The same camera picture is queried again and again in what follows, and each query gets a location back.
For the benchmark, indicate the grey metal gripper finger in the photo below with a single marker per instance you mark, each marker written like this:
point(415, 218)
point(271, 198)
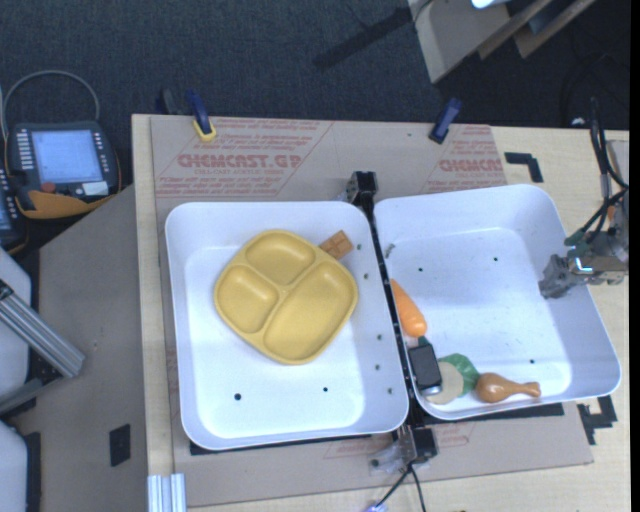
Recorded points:
point(555, 287)
point(557, 265)

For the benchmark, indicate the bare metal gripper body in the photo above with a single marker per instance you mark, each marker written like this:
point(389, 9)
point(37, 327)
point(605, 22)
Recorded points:
point(602, 255)

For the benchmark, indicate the white plastic tray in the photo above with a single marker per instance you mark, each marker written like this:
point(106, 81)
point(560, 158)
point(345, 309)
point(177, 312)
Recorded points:
point(490, 310)
point(280, 405)

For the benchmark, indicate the brown chicken drumstick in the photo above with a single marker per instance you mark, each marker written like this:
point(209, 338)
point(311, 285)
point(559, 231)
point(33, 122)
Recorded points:
point(496, 388)

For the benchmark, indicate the green lettuce leaf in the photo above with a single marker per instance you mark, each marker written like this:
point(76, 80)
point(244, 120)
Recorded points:
point(467, 370)

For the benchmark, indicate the beige round bread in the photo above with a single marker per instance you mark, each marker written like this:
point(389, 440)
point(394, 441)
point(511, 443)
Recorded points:
point(446, 386)

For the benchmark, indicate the orange carrot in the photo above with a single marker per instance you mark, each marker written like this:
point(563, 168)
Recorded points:
point(409, 312)

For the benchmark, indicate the black rectangular packet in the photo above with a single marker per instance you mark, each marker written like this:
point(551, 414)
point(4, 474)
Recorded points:
point(425, 367)

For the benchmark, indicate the thin black rod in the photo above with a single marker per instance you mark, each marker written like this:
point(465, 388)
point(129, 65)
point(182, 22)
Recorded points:
point(384, 280)

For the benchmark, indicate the brown biscuit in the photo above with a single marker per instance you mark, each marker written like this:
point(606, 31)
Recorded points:
point(338, 245)

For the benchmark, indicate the yellow divided plate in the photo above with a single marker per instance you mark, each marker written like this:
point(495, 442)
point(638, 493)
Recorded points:
point(295, 310)

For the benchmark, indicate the brown cardboard board red print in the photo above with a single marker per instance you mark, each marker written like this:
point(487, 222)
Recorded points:
point(310, 145)

